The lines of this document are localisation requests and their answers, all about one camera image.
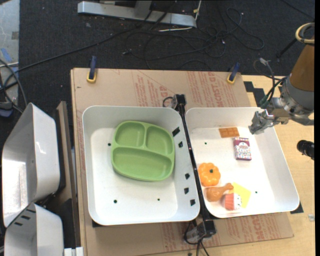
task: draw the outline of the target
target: silver metal stand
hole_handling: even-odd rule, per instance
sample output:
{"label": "silver metal stand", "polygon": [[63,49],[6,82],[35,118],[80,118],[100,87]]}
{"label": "silver metal stand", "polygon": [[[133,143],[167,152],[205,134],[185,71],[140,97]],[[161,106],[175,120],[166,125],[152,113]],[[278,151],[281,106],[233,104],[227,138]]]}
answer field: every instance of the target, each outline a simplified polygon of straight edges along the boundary
{"label": "silver metal stand", "polygon": [[[151,2],[152,1],[136,1],[134,7],[125,7],[106,3],[82,1],[78,3],[78,14],[110,16],[143,21],[149,13]],[[156,22],[163,14],[164,12],[162,11],[152,11],[146,21]],[[177,13],[167,13],[161,20],[161,23],[197,27],[196,19],[194,17]]]}

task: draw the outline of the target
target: orange rectangular block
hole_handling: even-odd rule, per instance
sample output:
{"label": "orange rectangular block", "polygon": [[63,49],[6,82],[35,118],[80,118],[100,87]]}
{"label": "orange rectangular block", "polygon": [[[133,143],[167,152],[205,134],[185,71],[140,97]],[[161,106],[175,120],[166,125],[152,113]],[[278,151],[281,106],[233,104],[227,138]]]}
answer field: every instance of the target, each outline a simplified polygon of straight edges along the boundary
{"label": "orange rectangular block", "polygon": [[219,132],[222,138],[239,137],[239,131],[237,127],[219,128]]}

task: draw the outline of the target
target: white plastic container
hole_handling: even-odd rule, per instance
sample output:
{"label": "white plastic container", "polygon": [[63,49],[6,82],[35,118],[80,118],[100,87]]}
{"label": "white plastic container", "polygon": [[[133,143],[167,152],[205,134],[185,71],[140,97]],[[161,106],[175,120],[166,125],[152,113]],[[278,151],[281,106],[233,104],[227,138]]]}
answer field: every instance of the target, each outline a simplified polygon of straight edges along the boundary
{"label": "white plastic container", "polygon": [[[206,208],[218,218],[289,212],[299,206],[299,195],[274,127],[258,135],[249,131],[256,111],[261,109],[192,108],[186,112],[197,167],[213,163],[221,173],[217,187],[237,183],[250,192],[247,206],[239,210],[226,210],[223,200],[209,202],[204,197]],[[239,136],[249,139],[252,160],[236,160],[233,138],[221,137],[219,128],[231,127],[237,127]]]}
{"label": "white plastic container", "polygon": [[[111,143],[116,127],[124,121],[154,124],[170,133],[179,127],[180,132],[173,137],[175,162],[171,176],[162,181],[141,181],[113,170]],[[198,191],[178,112],[164,107],[91,106],[84,111],[82,123],[88,210],[96,223],[183,222],[198,216]]]}
{"label": "white plastic container", "polygon": [[6,229],[5,256],[62,256],[62,221],[56,214],[31,203]]}
{"label": "white plastic container", "polygon": [[2,214],[6,227],[30,203],[57,191],[60,166],[56,123],[29,103],[2,151]]}

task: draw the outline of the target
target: cardboard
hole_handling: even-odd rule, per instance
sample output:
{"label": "cardboard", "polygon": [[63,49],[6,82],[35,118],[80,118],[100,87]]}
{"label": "cardboard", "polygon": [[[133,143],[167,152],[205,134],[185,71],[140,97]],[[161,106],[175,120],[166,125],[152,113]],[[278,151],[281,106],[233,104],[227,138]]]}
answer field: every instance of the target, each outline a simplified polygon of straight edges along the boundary
{"label": "cardboard", "polygon": [[[174,94],[185,94],[187,108],[249,107],[241,75],[237,74],[231,85],[226,82],[227,72],[99,69],[96,82],[88,83],[88,71],[71,71],[81,245],[85,255],[138,256],[194,249],[183,240],[188,226],[185,222],[93,227],[88,211],[82,113],[94,105],[160,107],[166,97]],[[214,223],[217,234],[203,241],[206,248],[294,235],[285,212],[217,219]]]}

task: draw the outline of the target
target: wooden table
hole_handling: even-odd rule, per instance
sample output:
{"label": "wooden table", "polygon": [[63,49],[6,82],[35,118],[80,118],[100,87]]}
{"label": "wooden table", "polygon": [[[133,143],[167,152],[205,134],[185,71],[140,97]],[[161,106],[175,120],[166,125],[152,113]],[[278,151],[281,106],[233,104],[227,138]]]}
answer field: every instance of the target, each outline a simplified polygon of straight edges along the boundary
{"label": "wooden table", "polygon": [[[271,79],[264,76],[253,76],[253,75],[243,75],[243,81],[252,82],[255,88],[261,88],[266,92],[269,91],[272,86]],[[78,142],[78,129],[77,125],[77,101],[79,99],[75,96],[75,85],[71,83],[72,91],[72,108],[73,108],[73,125],[75,131],[75,155],[76,155],[76,168],[77,168],[77,186],[78,186],[78,208],[79,208],[79,219],[80,219],[80,232],[81,232],[81,245],[85,249],[87,243],[90,240],[95,239],[94,237],[86,237],[86,227],[85,227],[85,214],[83,205],[83,195],[80,192],[82,181],[79,174],[79,142]],[[274,97],[279,96],[279,91],[276,90]],[[252,107],[256,107],[256,101],[252,92],[248,92],[247,96],[249,98]],[[96,97],[99,101],[99,95],[89,96]],[[223,256],[223,255],[234,255],[234,256],[248,256],[248,255],[259,255],[259,256],[269,256],[269,255],[290,255],[290,256],[301,256],[315,255],[315,221],[312,221],[310,215],[315,215],[315,162],[310,159],[310,157],[302,155],[297,150],[297,143],[300,140],[307,140],[314,142],[314,126],[303,126],[294,121],[289,121],[286,125],[278,124],[275,126],[278,139],[280,141],[284,156],[287,160],[287,164],[291,171],[292,178],[296,185],[301,206],[303,212],[301,213],[290,213],[288,212],[288,218],[293,229],[294,237],[286,239],[276,239],[261,242],[252,243],[242,243],[227,246],[218,246],[207,248],[208,253],[211,256]],[[195,251],[177,251],[170,253],[153,254],[158,256],[187,256],[195,255]],[[201,249],[200,255],[205,255],[203,249]]]}

